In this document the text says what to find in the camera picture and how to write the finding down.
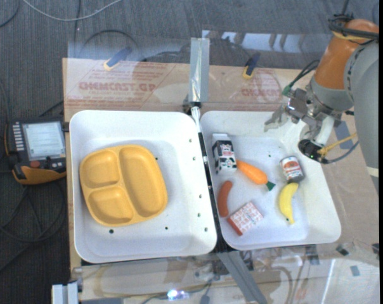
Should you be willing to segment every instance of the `carrot green tip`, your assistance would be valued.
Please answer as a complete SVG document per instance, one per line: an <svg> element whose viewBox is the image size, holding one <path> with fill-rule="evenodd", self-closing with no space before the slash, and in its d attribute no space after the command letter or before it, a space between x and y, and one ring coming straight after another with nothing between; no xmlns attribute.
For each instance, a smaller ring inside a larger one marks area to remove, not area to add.
<svg viewBox="0 0 383 304"><path fill-rule="evenodd" d="M275 186L276 185L273 182L268 181L266 183L266 187L268 187L269 191L271 191L273 189L273 187L275 187Z"/></svg>

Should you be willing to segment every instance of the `gray carpet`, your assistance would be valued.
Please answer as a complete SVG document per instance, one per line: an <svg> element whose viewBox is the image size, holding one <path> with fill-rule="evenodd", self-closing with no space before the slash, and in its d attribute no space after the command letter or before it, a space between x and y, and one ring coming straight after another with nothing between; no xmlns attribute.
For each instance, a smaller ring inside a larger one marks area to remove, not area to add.
<svg viewBox="0 0 383 304"><path fill-rule="evenodd" d="M58 18L76 18L79 10L79 0L28 1ZM79 16L112 1L81 0ZM138 53L131 56L134 60L189 62L187 49L182 52L173 46L186 46L191 37L215 32L220 34L212 40L211 64L242 66L255 49L239 46L232 33L253 33L262 37L257 42L261 66L302 69L323 54L331 37L327 20L341 12L344 2L124 0L78 21L75 32L75 22L51 19L22 0L0 0L0 24L19 7L15 17L0 27L0 82L5 90L4 94L0 89L0 159L7 104L10 118L36 117L50 108L45 115L63 112L59 103L63 99L62 58L102 58L105 51L130 45ZM379 0L349 0L346 11L379 24ZM87 42L103 30L121 33L105 32ZM272 49L271 34L279 39L287 35L293 40L291 50L288 45L281 49L280 42ZM294 40L301 34L298 46ZM159 53L155 54L152 45ZM6 159L0 161L0 225L5 226L0 231L0 304L50 303L51 285L70 278L65 212L58 216L65 206L60 193L65 195L66 181L57 184L60 188L46 184L23 194Z"/></svg>

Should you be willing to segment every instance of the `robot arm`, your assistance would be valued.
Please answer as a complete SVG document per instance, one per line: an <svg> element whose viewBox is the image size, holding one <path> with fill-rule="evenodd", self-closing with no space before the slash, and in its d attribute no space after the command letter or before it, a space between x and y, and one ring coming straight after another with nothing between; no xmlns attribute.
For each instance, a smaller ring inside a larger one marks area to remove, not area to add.
<svg viewBox="0 0 383 304"><path fill-rule="evenodd" d="M375 188L379 193L379 28L366 20L351 20L349 33L369 33L366 38L334 32L306 90L288 92L289 101L267 124L290 115L307 123L300 151L322 163L325 146L345 111L354 108L359 144Z"/></svg>

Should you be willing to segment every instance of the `orange divided plate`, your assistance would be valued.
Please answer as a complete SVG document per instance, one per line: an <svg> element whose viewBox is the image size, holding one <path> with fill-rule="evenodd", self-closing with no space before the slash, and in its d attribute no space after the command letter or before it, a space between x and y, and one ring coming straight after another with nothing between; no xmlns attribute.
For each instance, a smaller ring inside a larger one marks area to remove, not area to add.
<svg viewBox="0 0 383 304"><path fill-rule="evenodd" d="M154 155L143 146L95 151L81 161L79 175L91 216L105 226L149 220L166 207L162 172Z"/></svg>

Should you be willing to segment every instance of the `banana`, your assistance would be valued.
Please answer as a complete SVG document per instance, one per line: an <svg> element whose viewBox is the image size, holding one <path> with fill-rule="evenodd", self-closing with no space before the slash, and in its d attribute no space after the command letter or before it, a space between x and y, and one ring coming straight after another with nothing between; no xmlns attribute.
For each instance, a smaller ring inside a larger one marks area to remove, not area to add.
<svg viewBox="0 0 383 304"><path fill-rule="evenodd" d="M279 209L281 213L286 216L287 221L290 224L294 223L293 219L293 209L292 209L292 197L299 188L299 184L296 182L291 182L284 186L279 194Z"/></svg>

